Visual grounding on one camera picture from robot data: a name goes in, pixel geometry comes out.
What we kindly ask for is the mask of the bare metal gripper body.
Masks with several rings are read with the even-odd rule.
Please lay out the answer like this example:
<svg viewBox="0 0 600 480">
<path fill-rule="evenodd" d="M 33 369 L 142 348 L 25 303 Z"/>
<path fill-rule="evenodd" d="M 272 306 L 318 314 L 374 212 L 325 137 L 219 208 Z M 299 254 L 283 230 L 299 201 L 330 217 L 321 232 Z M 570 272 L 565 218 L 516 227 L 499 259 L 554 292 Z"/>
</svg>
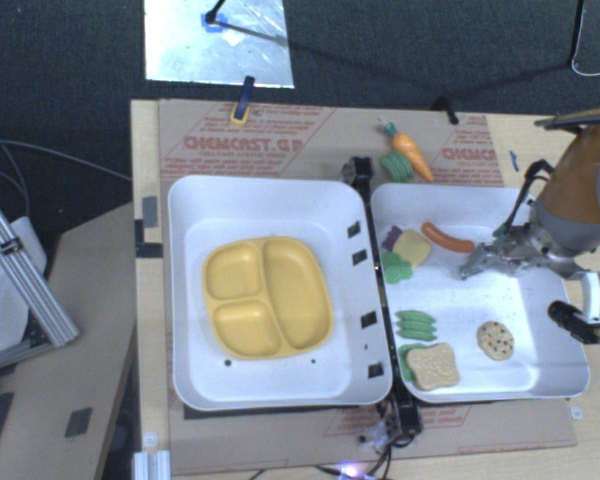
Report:
<svg viewBox="0 0 600 480">
<path fill-rule="evenodd" d="M 560 277 L 583 277 L 586 269 L 575 258 L 576 252 L 560 245 L 538 226 L 500 226 L 493 242 L 482 247 L 481 266 L 499 268 L 519 276 L 532 268 L 546 268 Z"/>
</svg>

